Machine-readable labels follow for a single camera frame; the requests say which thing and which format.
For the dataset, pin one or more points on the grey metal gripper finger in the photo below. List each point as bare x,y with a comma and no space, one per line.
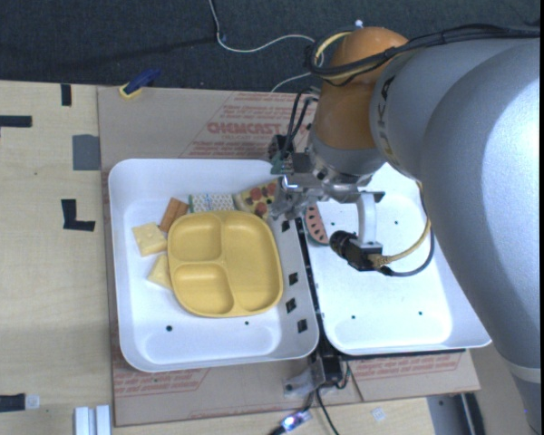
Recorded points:
304,209
281,206

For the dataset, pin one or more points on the white plastic tray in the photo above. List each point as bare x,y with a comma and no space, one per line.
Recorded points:
208,342
381,302

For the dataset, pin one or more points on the white patterned packet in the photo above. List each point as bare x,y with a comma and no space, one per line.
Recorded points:
212,202

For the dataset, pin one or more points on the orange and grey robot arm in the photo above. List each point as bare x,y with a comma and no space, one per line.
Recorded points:
462,161

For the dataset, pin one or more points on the red watermelon slice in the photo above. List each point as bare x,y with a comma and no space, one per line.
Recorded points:
316,227

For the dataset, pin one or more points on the brown cardboard board red print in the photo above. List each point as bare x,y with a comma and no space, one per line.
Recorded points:
163,125

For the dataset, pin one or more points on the pizza slice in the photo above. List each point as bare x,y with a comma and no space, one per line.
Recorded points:
256,197

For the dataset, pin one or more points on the black cylinder on white bracket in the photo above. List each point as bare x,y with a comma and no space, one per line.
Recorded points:
360,249

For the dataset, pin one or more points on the yellow cheese wedge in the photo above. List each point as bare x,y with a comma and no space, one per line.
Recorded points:
161,272

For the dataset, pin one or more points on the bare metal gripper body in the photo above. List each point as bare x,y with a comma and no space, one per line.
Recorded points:
333,187

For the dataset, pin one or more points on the yellow cheese square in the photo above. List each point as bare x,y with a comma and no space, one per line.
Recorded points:
148,238

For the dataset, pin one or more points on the yellow divided plate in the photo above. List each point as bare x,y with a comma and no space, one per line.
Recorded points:
236,265

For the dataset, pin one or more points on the orange biscuit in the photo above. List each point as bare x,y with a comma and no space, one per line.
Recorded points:
173,213

